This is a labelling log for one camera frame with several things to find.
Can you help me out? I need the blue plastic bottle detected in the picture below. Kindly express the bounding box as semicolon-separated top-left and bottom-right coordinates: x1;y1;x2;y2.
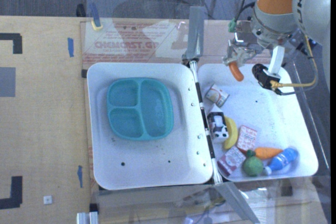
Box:
262;147;299;176

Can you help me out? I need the white plastic tray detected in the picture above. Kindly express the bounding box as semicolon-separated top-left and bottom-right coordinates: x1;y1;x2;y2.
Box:
86;61;214;191
197;63;320;183

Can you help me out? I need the orange toy sausage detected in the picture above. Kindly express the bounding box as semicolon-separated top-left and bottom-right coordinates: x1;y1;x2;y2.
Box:
228;61;245;82

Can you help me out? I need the orange carrot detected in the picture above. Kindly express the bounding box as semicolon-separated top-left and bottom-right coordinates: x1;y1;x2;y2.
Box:
253;146;285;161

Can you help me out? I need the red and white carton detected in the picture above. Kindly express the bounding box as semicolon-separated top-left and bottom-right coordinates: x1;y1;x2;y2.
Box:
217;145;247;177

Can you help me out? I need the small white can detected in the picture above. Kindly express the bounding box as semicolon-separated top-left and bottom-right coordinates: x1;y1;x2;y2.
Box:
204;83;230;109

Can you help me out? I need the black cylinder on white bracket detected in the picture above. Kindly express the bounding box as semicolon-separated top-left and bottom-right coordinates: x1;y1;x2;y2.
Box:
251;46;286;91

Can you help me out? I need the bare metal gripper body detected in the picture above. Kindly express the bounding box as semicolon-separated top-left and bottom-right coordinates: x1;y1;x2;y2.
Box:
227;19;292;55

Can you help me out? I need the pink and white carton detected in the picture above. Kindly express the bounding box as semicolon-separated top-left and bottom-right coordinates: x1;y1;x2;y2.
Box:
235;124;258;153

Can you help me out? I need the green round toy fruit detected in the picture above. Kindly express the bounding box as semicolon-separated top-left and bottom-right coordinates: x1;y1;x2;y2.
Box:
241;149;264;177

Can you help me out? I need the yellow banana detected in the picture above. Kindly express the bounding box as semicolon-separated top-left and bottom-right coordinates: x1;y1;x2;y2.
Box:
223;115;239;151

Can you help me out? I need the teal divided plate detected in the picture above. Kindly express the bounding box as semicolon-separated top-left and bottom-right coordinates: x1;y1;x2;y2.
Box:
106;77;175;142

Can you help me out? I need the brown cardboard board, red print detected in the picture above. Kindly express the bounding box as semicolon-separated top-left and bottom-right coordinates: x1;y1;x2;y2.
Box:
80;17;330;224

